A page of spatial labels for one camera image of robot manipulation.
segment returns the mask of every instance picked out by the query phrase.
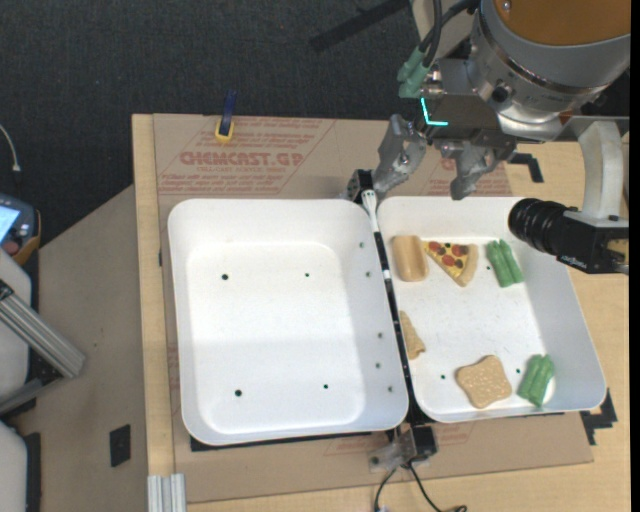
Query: cardboard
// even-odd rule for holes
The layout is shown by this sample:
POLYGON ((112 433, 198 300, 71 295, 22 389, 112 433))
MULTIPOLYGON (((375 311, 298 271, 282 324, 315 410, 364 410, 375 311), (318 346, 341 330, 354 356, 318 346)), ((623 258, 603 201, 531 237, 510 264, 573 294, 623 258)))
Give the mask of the cardboard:
MULTIPOLYGON (((377 484, 367 453, 385 433, 192 451, 180 414, 180 382, 167 216, 191 197, 326 198, 354 170, 378 164, 386 121, 235 117, 227 144, 214 136, 219 117, 156 114, 156 170, 176 472, 190 503, 377 484)), ((455 164, 429 150, 392 195, 448 195, 455 164)), ((511 195, 504 167, 479 182, 477 195, 511 195)), ((419 467, 441 478, 593 460, 579 413, 434 424, 439 452, 419 467)), ((394 479, 408 478, 397 475, 394 479)))

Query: dark background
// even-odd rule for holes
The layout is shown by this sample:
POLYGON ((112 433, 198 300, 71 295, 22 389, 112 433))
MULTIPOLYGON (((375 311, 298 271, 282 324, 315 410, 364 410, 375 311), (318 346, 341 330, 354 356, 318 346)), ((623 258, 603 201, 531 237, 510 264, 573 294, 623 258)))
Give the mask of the dark background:
POLYGON ((388 119, 419 35, 408 0, 0 3, 0 191, 46 244, 133 182, 131 115, 388 119))

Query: empty white tray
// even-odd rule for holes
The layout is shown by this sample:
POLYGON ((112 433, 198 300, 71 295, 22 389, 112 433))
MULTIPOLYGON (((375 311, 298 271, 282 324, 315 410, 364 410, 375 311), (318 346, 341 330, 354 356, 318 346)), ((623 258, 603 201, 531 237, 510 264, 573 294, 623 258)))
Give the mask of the empty white tray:
POLYGON ((441 422, 588 410, 600 405, 606 384, 567 267, 516 239, 507 220, 517 198, 394 197, 378 209, 398 308, 407 312, 426 352, 410 361, 415 396, 422 410, 441 422), (424 240, 475 243, 478 268, 462 288, 428 260, 421 282, 404 282, 393 261, 397 235, 424 240), (506 240, 525 282, 500 288, 485 246, 506 240), (486 355, 503 363, 513 388, 510 398, 475 409, 455 380, 458 368, 486 355), (535 407, 516 391, 534 354, 549 354, 556 374, 545 403, 535 407))
POLYGON ((168 230, 193 437, 228 445, 403 421, 408 394, 362 208, 189 199, 168 230))

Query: toy pizza slice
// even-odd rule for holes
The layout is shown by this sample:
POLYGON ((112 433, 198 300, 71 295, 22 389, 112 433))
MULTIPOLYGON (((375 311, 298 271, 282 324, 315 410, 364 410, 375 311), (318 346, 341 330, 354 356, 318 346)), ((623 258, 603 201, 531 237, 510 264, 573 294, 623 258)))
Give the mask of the toy pizza slice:
POLYGON ((478 266, 478 246, 435 240, 424 242, 427 255, 460 286, 467 286, 478 266))

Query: wooden edge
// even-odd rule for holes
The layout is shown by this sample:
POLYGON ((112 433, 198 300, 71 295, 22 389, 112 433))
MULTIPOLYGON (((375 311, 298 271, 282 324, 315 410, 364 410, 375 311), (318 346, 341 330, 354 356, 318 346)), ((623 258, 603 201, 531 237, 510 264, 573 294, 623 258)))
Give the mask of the wooden edge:
POLYGON ((153 116, 132 116, 133 167, 138 226, 138 264, 150 475, 175 472, 155 166, 153 116))

